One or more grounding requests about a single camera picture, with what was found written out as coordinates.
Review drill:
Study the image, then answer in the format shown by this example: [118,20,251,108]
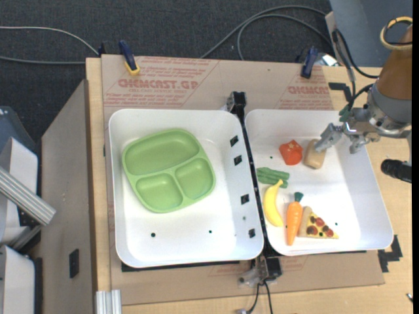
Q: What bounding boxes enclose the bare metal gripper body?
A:
[341,101,412,140]

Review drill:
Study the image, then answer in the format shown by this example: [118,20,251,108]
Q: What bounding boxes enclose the beige bread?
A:
[302,138,327,170]

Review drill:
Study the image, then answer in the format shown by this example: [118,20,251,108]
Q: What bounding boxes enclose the white plastic tray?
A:
[244,109,395,257]
[107,108,265,270]

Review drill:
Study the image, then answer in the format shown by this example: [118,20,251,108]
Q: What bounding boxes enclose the green beans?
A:
[256,167,291,189]

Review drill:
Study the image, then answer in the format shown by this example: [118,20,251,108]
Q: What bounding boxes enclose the thin black rod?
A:
[238,108,270,258]

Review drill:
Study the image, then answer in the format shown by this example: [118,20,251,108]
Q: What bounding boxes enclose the yellow banana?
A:
[263,179,285,228]

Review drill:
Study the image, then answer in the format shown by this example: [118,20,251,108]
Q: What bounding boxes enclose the orange carrot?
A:
[285,191,304,247]

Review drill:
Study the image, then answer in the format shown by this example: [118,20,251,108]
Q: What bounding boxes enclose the pizza slice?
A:
[297,205,340,241]

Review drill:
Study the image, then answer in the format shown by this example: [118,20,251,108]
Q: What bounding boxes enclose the green divided plate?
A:
[122,128,217,214]

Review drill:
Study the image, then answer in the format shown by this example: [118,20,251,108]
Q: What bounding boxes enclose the brown cardboard board red print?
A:
[100,54,386,307]

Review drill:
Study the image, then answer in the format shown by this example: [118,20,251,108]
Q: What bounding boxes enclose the black cylinder on white bracket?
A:
[380,131,413,184]

